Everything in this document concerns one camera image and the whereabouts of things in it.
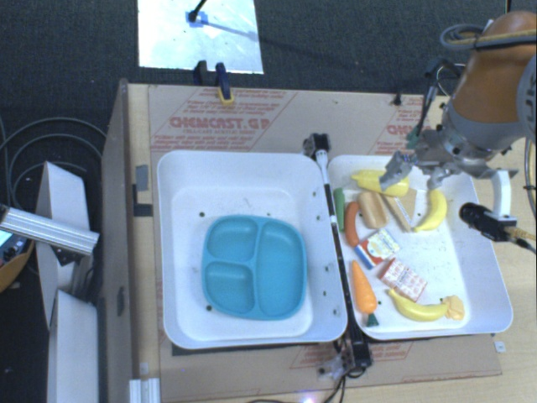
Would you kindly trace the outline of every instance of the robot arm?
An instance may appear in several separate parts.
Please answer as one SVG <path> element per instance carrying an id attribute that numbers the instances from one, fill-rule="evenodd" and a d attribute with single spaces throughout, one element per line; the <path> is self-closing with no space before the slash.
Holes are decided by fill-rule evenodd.
<path id="1" fill-rule="evenodd" d="M 380 178 L 383 189 L 403 179 L 414 166 L 430 176 L 427 186 L 431 190 L 446 177 L 465 172 L 492 180 L 495 204 L 489 212 L 512 222 L 508 180 L 516 170 L 495 170 L 487 163 L 524 136 L 535 143 L 536 24 L 534 13 L 511 12 L 491 22 L 478 39 L 464 39 L 468 30 L 476 33 L 475 26 L 465 31 L 456 26 L 442 34 L 447 47 L 473 51 L 444 108 L 441 124 L 421 131 L 424 113 L 411 134 L 414 138 L 409 139 L 408 148 L 414 152 L 394 154 Z M 435 88 L 430 89 L 424 110 L 434 92 Z"/>

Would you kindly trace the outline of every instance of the yellow banana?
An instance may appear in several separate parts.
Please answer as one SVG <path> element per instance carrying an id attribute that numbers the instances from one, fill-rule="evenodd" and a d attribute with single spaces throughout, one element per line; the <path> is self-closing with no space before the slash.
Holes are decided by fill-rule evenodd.
<path id="1" fill-rule="evenodd" d="M 446 303 L 438 305 L 421 305 L 396 293 L 392 288 L 388 295 L 394 300 L 397 310 L 414 321 L 435 321 L 442 318 L 449 308 Z"/>
<path id="2" fill-rule="evenodd" d="M 427 216 L 423 222 L 414 227 L 415 232 L 420 232 L 423 230 L 434 230 L 438 228 L 444 218 L 447 215 L 447 200 L 442 191 L 440 190 L 431 190 L 429 191 L 430 199 L 430 211 L 427 213 Z"/>

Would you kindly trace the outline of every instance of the toy banana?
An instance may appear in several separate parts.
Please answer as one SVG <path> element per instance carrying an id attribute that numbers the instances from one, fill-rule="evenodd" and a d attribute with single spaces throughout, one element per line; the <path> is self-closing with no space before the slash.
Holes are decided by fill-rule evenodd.
<path id="1" fill-rule="evenodd" d="M 409 191 L 409 177 L 406 176 L 401 181 L 392 184 L 383 191 L 378 178 L 384 173 L 384 170 L 360 170 L 355 175 L 352 175 L 351 178 L 356 181 L 360 188 L 375 191 L 385 196 L 405 196 Z"/>
<path id="2" fill-rule="evenodd" d="M 446 303 L 421 305 L 396 293 L 393 288 L 388 291 L 388 295 L 394 300 L 397 310 L 414 321 L 435 321 L 442 318 L 449 308 Z"/>
<path id="3" fill-rule="evenodd" d="M 442 191 L 440 190 L 431 190 L 429 191 L 430 199 L 430 211 L 423 220 L 423 222 L 414 227 L 415 232 L 420 232 L 423 230 L 434 230 L 438 228 L 444 218 L 447 215 L 447 200 Z"/>

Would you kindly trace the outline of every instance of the black clamp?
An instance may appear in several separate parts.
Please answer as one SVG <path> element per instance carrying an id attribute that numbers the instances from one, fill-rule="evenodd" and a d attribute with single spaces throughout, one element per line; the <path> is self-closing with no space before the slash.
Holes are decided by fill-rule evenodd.
<path id="1" fill-rule="evenodd" d="M 229 75 L 226 71 L 224 63 L 217 63 L 216 67 L 216 79 L 215 86 L 218 86 L 218 98 L 223 105 L 230 105 L 235 102 L 235 97 L 232 94 L 231 84 L 229 82 Z M 204 85 L 204 78 L 208 73 L 207 62 L 205 60 L 199 61 L 194 72 L 192 73 L 194 78 L 194 85 Z"/>
<path id="2" fill-rule="evenodd" d="M 330 138 L 328 137 L 328 134 L 313 133 L 302 143 L 302 154 L 316 160 L 315 154 L 317 151 L 324 150 L 328 153 L 330 148 Z"/>

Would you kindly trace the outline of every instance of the white tray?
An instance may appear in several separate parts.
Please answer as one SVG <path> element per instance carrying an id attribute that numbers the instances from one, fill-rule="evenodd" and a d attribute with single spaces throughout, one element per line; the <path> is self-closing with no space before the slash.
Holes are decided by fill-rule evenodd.
<path id="1" fill-rule="evenodd" d="M 354 187 L 358 193 L 360 190 L 351 175 L 359 170 L 382 170 L 388 159 L 389 157 L 385 156 L 336 157 L 329 165 L 332 189 Z M 409 180 L 410 187 L 418 192 L 413 216 L 415 225 L 427 213 L 427 177 L 414 168 Z M 502 332 L 513 320 L 513 310 L 492 242 L 476 230 L 468 228 L 458 215 L 464 203 L 478 203 L 472 179 L 468 175 L 450 176 L 444 180 L 441 190 L 447 199 L 448 214 L 436 230 L 404 233 L 391 216 L 386 228 L 401 246 L 397 259 L 428 282 L 418 302 L 435 304 L 441 297 L 457 295 L 464 302 L 466 317 L 461 322 L 447 318 L 435 322 L 415 322 L 407 319 L 396 310 L 387 294 L 388 287 L 378 278 L 385 266 L 380 264 L 372 270 L 363 267 L 380 302 L 375 311 L 379 325 L 366 327 L 366 316 L 356 308 L 354 313 L 359 327 L 372 338 L 391 340 Z M 357 217 L 360 239 L 365 239 L 374 231 L 367 229 L 362 219 Z M 347 275 L 352 276 L 352 260 L 357 259 L 362 263 L 347 244 L 343 234 L 340 234 L 340 241 L 347 264 Z"/>
<path id="2" fill-rule="evenodd" d="M 316 163 L 300 154 L 173 151 L 157 169 L 164 329 L 183 348 L 330 342 L 347 314 Z M 305 241 L 305 302 L 282 321 L 256 321 L 207 310 L 201 285 L 206 231 L 226 215 L 273 217 Z"/>

